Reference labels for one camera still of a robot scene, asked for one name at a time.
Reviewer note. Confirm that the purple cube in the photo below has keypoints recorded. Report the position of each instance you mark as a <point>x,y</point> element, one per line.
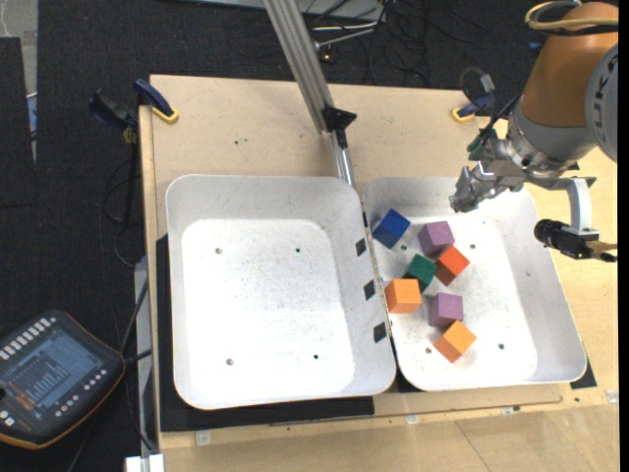
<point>435,238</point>
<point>445,309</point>

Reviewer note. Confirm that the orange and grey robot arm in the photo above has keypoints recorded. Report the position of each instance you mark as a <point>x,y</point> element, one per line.
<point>560,81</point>

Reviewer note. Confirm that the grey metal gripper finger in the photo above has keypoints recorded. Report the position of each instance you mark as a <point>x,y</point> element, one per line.
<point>486,195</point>
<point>461,192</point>

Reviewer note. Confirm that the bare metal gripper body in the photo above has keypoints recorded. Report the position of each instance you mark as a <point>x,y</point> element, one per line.
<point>511,167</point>

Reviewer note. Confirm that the thin black and white rod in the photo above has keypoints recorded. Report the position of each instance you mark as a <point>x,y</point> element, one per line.
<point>379,276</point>

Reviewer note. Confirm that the red cube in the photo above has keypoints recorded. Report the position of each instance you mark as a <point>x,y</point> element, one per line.
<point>452,264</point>

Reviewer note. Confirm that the blue cube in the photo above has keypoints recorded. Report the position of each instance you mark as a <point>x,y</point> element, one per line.
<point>390,229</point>

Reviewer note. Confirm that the white plastic tray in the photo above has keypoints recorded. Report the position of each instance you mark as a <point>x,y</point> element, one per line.
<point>506,312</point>
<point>265,293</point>

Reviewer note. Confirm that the orange cube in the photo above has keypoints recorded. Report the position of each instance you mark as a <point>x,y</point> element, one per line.
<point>403,296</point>
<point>455,341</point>

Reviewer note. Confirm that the green cube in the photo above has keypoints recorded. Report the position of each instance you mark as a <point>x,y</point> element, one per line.
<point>420,271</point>

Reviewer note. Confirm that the black cylinder on white bracket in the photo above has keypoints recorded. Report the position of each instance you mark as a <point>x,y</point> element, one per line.
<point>565,239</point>

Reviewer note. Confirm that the pale wood board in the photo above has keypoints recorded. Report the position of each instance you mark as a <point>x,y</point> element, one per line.
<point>245,131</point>

